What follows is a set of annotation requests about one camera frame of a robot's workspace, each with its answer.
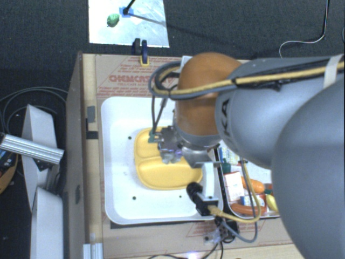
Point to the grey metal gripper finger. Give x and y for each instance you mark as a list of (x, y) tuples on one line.
[(166, 158), (177, 156)]

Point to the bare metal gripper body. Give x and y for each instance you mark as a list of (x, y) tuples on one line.
[(198, 155)]

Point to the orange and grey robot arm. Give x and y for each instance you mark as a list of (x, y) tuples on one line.
[(250, 117)]

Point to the yellow divided plate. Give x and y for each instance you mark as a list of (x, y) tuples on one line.
[(161, 175)]

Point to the blue and white packet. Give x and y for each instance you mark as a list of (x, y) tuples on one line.
[(226, 155)]

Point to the white and orange carton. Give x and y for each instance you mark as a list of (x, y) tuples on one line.
[(234, 186)]

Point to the orange carrot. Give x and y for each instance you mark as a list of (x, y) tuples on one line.
[(257, 185)]

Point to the orange sausage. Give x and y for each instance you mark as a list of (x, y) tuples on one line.
[(240, 208)]

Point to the yellow banana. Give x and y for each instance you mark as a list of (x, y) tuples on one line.
[(271, 202)]

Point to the brown cardboard board red print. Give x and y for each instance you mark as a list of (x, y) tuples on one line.
[(124, 71)]

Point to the green round toy fruit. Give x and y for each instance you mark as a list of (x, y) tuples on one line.
[(113, 20)]

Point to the black cylinder on white bracket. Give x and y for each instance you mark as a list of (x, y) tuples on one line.
[(208, 183)]

